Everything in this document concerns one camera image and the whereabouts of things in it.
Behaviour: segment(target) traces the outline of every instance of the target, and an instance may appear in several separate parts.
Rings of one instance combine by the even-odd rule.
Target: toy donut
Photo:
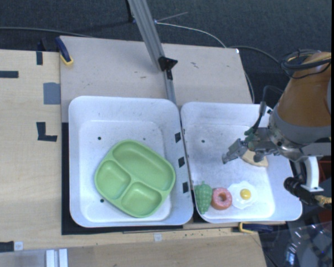
[[[213,189],[212,207],[216,210],[225,210],[232,204],[232,194],[225,188]]]

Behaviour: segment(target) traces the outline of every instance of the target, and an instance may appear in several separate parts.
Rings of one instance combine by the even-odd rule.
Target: metal bar
[[[142,38],[146,44],[147,51],[153,64],[162,70],[158,59],[165,56],[162,48],[160,38],[158,36],[155,23],[151,16],[148,4],[146,0],[127,0],[130,4],[130,8],[134,18],[136,19],[137,26],[140,30]],[[164,72],[164,80],[167,92],[167,98],[172,102],[176,103],[173,81],[168,77],[166,71]]]

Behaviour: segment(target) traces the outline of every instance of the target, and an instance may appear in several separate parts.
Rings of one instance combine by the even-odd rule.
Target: green plate
[[[148,217],[165,201],[175,177],[162,156],[140,142],[124,140],[100,162],[94,182],[98,192],[120,210]]]

